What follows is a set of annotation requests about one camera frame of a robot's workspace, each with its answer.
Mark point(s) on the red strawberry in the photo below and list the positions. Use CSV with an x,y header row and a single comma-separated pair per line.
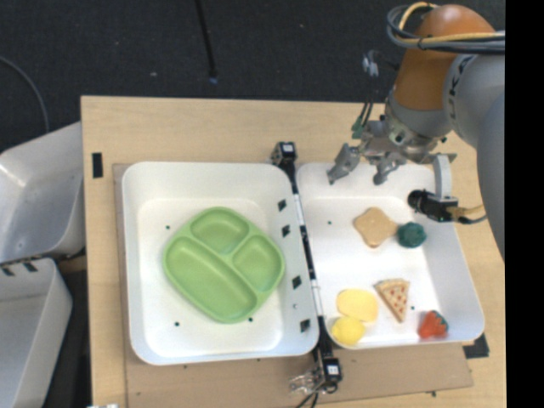
x,y
432,324

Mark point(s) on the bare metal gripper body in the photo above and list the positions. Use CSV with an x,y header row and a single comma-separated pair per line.
x,y
393,143

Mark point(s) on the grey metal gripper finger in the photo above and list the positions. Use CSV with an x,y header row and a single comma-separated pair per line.
x,y
384,170
343,164

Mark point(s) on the thin black and white rod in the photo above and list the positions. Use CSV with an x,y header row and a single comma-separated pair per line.
x,y
305,236

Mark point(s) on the yellow lemon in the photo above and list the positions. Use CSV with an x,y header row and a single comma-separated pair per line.
x,y
348,330

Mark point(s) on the black cylinder on white bracket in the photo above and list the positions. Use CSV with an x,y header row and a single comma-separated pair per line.
x,y
438,194

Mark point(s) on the tan bread slice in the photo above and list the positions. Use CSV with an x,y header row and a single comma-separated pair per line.
x,y
375,227

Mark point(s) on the green divided plate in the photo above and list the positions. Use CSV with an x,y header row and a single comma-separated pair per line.
x,y
223,266

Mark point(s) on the green broccoli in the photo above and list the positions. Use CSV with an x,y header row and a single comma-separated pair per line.
x,y
411,234

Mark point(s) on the yellow flat oval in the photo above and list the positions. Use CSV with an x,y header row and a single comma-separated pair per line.
x,y
358,305

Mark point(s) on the pizza slice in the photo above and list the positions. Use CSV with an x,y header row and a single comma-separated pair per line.
x,y
395,298

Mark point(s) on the white plastic tray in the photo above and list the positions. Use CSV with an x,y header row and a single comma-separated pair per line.
x,y
149,270
446,270

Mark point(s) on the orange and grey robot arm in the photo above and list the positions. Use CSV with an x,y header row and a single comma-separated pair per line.
x,y
429,79

